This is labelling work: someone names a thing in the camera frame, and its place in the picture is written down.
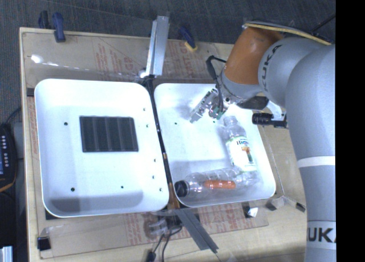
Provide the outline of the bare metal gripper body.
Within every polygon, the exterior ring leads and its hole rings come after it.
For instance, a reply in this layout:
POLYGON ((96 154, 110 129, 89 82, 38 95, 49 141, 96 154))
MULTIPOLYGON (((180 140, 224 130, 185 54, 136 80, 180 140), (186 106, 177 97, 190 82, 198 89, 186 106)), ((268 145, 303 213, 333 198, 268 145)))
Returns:
POLYGON ((204 96, 202 102, 210 102, 210 109, 206 111, 210 118, 220 119, 228 110, 228 103, 217 88, 210 90, 204 96))

